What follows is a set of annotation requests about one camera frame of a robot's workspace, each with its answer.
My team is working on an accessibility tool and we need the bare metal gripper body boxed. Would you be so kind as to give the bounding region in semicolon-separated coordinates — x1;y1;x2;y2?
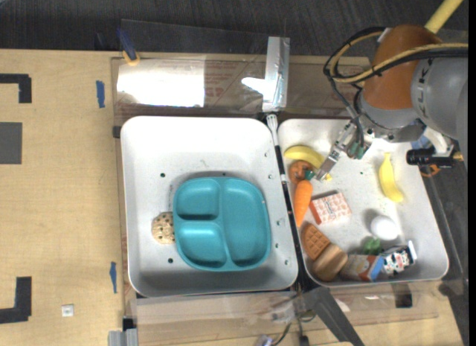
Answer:
332;120;425;154

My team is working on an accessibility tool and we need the white plastic tray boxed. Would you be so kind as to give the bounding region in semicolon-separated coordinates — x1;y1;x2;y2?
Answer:
120;115;300;298
277;118;450;288

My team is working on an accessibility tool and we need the orange carrot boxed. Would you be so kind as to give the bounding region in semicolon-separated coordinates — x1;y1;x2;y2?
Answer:
293;169;317;228

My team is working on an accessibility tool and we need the orange and white packet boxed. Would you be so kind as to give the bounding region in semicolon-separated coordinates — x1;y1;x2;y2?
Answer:
309;191;353;226

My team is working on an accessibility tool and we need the brown waffle biscuit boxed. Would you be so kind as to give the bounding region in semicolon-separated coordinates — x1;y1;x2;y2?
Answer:
300;222;332;261

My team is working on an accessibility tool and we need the white egg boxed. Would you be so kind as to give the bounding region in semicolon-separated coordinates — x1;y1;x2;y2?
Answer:
370;215;400;242

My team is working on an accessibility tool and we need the green broccoli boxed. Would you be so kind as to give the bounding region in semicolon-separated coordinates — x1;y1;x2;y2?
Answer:
361;237;385;257

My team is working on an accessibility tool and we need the tan bread roll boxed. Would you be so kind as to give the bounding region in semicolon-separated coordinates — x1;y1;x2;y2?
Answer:
311;243;349;283

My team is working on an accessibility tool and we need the orange and white carton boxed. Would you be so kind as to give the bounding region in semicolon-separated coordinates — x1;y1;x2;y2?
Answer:
339;254;387;283

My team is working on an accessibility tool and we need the white patterned carton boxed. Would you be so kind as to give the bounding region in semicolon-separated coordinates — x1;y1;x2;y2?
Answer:
382;240;419;277

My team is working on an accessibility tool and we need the blue divided plate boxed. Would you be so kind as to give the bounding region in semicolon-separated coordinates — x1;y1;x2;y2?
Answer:
173;176;272;272

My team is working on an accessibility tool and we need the brown chocolate chip biscuit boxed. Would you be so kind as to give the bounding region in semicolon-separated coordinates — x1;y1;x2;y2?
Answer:
151;211;176;246

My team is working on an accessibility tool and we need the black cylinder on white bracket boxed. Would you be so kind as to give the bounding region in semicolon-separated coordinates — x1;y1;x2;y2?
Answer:
405;127;464;170

